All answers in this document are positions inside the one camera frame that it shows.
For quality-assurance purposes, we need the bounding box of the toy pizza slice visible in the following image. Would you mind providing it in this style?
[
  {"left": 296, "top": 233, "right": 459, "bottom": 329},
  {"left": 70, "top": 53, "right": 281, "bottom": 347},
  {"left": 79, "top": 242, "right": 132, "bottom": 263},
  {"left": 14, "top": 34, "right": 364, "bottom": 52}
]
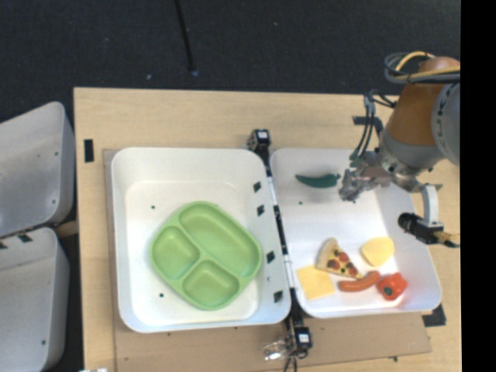
[{"left": 314, "top": 237, "right": 364, "bottom": 280}]

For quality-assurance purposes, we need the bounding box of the white plastic tray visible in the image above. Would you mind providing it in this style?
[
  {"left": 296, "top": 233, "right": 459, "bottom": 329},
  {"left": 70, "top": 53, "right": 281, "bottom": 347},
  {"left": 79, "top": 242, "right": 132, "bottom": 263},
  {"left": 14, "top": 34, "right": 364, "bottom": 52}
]
[
  {"left": 270, "top": 146, "right": 443, "bottom": 320},
  {"left": 111, "top": 146, "right": 292, "bottom": 334}
]

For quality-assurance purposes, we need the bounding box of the red bell pepper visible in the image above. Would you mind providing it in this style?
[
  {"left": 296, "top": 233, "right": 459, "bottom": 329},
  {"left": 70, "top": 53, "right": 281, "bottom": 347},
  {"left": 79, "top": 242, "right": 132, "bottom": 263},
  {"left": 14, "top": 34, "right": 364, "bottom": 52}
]
[{"left": 377, "top": 272, "right": 409, "bottom": 301}]

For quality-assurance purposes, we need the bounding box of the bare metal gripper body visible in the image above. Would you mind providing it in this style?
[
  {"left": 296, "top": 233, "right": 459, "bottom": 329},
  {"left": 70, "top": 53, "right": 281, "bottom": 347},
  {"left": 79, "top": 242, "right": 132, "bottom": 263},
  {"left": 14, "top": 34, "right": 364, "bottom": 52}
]
[{"left": 353, "top": 149, "right": 424, "bottom": 192}]

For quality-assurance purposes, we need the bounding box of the yellow cheese slice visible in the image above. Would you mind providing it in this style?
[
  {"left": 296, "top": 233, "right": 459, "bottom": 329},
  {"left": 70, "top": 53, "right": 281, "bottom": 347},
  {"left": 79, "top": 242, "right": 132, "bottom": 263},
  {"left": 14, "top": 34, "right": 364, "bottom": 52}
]
[{"left": 296, "top": 264, "right": 337, "bottom": 301}]

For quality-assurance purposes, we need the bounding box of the black block with thin wires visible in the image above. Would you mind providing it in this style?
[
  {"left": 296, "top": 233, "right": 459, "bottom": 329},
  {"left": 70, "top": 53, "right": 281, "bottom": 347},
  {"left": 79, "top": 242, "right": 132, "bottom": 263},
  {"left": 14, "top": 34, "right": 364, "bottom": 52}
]
[
  {"left": 291, "top": 325, "right": 313, "bottom": 350},
  {"left": 246, "top": 129, "right": 272, "bottom": 151}
]

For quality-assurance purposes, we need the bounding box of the green divided plate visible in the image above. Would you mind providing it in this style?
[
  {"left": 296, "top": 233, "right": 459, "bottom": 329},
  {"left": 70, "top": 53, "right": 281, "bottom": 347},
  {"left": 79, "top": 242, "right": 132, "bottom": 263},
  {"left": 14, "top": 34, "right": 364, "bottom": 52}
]
[{"left": 150, "top": 201, "right": 265, "bottom": 312}]

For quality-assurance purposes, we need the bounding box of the black cylinder on white bracket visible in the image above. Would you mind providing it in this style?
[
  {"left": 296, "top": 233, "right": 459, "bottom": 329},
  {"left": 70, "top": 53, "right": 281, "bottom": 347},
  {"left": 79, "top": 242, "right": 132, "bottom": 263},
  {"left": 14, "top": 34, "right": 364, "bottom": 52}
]
[{"left": 398, "top": 184, "right": 446, "bottom": 246}]

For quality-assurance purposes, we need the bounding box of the pale yellow round chip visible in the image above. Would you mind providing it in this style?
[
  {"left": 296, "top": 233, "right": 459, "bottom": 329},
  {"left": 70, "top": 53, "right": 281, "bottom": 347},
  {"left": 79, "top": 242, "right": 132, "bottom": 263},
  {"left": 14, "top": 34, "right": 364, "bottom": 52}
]
[{"left": 360, "top": 236, "right": 396, "bottom": 268}]

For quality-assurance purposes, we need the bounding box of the thin black and white rod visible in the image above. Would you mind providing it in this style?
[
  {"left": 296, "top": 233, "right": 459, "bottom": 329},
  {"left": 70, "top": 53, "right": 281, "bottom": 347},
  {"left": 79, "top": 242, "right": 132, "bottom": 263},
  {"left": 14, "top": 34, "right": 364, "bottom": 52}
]
[{"left": 261, "top": 148, "right": 303, "bottom": 329}]

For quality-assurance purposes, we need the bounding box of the green chili pepper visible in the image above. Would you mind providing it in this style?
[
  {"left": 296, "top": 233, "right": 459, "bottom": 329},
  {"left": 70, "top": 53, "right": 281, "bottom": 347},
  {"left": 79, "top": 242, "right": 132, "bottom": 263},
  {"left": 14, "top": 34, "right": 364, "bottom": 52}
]
[{"left": 294, "top": 173, "right": 343, "bottom": 189}]

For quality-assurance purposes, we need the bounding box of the orange sausage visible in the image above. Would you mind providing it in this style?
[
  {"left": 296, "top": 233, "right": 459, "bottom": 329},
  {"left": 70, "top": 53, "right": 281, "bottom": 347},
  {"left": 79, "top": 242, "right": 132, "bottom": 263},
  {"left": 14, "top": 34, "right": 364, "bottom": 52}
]
[{"left": 338, "top": 270, "right": 382, "bottom": 294}]

